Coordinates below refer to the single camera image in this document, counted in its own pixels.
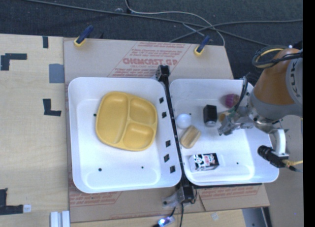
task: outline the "white ball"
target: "white ball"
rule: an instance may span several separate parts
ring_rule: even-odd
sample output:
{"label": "white ball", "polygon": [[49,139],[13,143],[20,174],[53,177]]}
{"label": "white ball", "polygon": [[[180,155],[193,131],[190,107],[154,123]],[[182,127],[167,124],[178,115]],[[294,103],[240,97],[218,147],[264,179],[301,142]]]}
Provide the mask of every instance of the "white ball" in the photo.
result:
{"label": "white ball", "polygon": [[191,125],[191,115],[182,113],[176,118],[176,125],[180,129],[186,129]]}

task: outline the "cow print carton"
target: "cow print carton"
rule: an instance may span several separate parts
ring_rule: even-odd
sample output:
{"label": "cow print carton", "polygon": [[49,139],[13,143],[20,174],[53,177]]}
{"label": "cow print carton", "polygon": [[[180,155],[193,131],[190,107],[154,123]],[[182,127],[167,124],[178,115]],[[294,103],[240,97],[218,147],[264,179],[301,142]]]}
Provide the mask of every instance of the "cow print carton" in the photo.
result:
{"label": "cow print carton", "polygon": [[192,172],[213,170],[219,166],[216,153],[195,154],[189,158],[190,169]]}

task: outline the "yellow plate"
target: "yellow plate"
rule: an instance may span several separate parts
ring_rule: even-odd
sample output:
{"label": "yellow plate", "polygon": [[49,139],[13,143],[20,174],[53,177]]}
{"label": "yellow plate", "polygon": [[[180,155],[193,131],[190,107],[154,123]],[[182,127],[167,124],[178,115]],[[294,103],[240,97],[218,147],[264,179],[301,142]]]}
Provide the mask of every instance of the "yellow plate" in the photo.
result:
{"label": "yellow plate", "polygon": [[96,115],[96,134],[103,143],[120,149],[142,151],[151,146],[158,126],[155,106],[135,95],[110,92]]}

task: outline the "wooden table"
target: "wooden table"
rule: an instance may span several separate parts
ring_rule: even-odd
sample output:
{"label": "wooden table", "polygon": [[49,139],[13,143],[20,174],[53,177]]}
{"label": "wooden table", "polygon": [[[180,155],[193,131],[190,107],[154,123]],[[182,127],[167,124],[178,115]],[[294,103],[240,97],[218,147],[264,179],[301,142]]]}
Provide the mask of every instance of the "wooden table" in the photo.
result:
{"label": "wooden table", "polygon": [[[49,82],[49,65],[63,65],[63,38],[0,35],[0,54],[27,53],[0,71],[0,189],[7,205],[29,204],[31,212],[0,216],[0,226],[45,227],[53,211],[69,209],[64,83]],[[61,116],[44,115],[43,99]],[[170,226],[178,226],[177,221]],[[160,217],[75,223],[73,227],[149,227]],[[244,227],[242,210],[184,214],[183,227]]]}

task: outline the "white bin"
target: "white bin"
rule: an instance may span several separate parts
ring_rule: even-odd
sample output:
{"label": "white bin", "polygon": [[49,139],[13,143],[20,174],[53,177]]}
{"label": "white bin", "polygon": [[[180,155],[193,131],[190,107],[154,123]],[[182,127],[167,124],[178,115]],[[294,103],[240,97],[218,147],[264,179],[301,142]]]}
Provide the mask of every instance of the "white bin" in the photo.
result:
{"label": "white bin", "polygon": [[[195,185],[217,186],[273,182],[279,169],[258,155],[259,146],[271,147],[268,134],[257,128],[240,129],[230,135],[219,136],[217,122],[213,128],[203,122],[203,108],[215,105],[217,112],[226,111],[221,98],[228,94],[240,95],[242,80],[177,79],[170,84],[174,117],[191,114],[192,125],[201,131],[201,136],[192,148],[180,147],[187,178]],[[179,138],[184,130],[177,128]],[[195,154],[216,153],[219,166],[214,170],[191,172],[189,157]]]}
{"label": "white bin", "polygon": [[[127,151],[102,143],[95,116],[103,96],[126,92],[150,101],[157,109],[153,144],[144,151]],[[182,177],[163,85],[153,79],[80,77],[68,86],[72,174],[85,193],[165,188]]]}

